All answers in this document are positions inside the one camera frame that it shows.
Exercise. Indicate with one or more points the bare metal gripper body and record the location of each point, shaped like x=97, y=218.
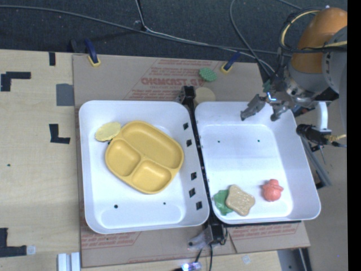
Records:
x=294, y=93

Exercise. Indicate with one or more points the tan toy bread slice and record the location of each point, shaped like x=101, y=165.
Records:
x=240, y=200

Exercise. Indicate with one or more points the green toy lettuce leaf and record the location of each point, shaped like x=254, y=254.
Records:
x=220, y=203

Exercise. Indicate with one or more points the yellow wavy biscuit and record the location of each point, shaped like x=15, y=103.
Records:
x=107, y=131

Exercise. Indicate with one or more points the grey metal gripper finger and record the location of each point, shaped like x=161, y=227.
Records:
x=279, y=111
x=252, y=106

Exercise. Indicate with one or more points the beige round disc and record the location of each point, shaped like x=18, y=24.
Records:
x=205, y=95

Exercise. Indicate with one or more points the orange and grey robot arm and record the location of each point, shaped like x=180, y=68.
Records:
x=318, y=38

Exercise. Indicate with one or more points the orange toy food lump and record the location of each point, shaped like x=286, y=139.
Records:
x=272, y=191

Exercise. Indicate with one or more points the brown cardboard board red print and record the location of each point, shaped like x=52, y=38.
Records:
x=118, y=78

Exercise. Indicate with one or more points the yellow divided plate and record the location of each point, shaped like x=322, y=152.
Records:
x=144, y=154

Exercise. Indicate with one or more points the black cylinder on white bracket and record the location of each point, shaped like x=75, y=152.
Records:
x=313, y=133

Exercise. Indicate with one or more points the white plastic tray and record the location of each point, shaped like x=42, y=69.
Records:
x=248, y=157
x=141, y=213

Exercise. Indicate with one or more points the green waffle biscuit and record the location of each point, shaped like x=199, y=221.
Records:
x=208, y=74

